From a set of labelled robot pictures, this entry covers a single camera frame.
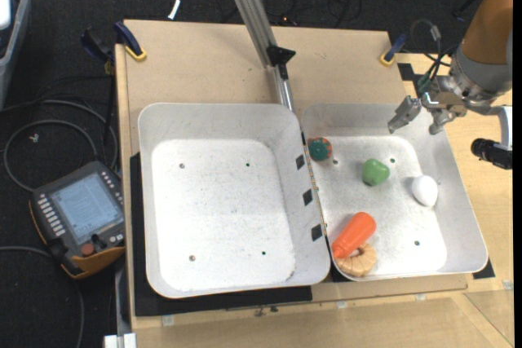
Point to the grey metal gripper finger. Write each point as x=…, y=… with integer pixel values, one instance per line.
x=439, y=122
x=404, y=114

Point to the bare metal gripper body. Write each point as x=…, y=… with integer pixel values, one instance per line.
x=452, y=95

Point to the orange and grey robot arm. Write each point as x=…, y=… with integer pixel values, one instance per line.
x=487, y=36

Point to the green toy pepper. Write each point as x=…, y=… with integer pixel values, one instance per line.
x=375, y=172

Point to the white egg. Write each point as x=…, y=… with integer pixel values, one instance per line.
x=424, y=190

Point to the green and orange round toy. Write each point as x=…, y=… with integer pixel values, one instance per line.
x=319, y=148

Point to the white plastic tray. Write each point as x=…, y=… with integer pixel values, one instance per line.
x=220, y=212
x=403, y=232

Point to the thin rod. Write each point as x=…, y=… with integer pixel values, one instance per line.
x=284, y=89

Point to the orange carrot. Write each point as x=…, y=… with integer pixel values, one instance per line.
x=354, y=234

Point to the tan doughnut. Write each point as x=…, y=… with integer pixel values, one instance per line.
x=365, y=262

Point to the pale wood board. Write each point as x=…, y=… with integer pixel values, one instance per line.
x=204, y=65

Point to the black cylinder on white bracket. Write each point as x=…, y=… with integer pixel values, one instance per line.
x=493, y=152

